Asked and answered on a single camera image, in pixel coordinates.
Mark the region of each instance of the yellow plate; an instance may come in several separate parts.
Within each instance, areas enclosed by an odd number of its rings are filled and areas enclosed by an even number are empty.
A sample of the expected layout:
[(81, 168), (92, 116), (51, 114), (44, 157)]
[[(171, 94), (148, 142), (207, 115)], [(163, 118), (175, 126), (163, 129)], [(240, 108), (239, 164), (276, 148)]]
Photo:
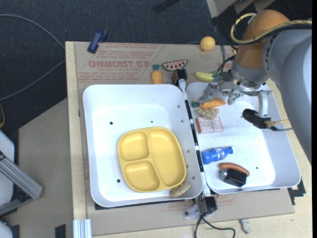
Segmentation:
[(135, 191), (174, 188), (185, 180), (184, 156), (169, 129), (141, 128), (122, 135), (118, 156), (125, 181)]

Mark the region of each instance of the orange ball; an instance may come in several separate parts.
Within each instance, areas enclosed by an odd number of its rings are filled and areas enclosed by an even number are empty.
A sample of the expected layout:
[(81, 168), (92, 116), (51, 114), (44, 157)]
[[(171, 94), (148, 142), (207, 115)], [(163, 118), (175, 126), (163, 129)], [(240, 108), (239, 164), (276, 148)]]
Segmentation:
[(212, 50), (216, 45), (216, 42), (213, 37), (211, 36), (205, 36), (200, 41), (200, 47), (203, 51), (210, 51)]

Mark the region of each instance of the plastic water bottle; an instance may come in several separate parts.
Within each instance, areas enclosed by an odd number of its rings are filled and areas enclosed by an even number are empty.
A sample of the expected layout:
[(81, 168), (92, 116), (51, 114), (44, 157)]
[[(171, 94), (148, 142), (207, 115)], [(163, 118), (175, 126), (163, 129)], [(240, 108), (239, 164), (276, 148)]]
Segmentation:
[(233, 147), (215, 147), (202, 151), (203, 164), (223, 160), (228, 154), (233, 154)]

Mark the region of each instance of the toy watermelon slice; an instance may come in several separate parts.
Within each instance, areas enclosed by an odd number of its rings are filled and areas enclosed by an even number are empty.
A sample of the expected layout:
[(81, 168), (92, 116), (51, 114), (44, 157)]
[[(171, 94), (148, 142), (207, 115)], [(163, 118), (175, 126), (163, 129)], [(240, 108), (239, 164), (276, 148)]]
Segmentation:
[(176, 69), (183, 69), (188, 60), (177, 60), (163, 63), (163, 68), (167, 71), (175, 71)]

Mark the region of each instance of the blue clip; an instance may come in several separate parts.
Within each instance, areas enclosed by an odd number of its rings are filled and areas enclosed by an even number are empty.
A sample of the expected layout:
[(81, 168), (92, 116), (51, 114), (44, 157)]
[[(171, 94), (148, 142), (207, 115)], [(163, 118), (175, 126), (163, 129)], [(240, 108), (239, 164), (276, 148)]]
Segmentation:
[(89, 45), (87, 51), (95, 54), (98, 49), (98, 42), (102, 39), (104, 35), (104, 30), (102, 28), (98, 28), (95, 32), (94, 40)]

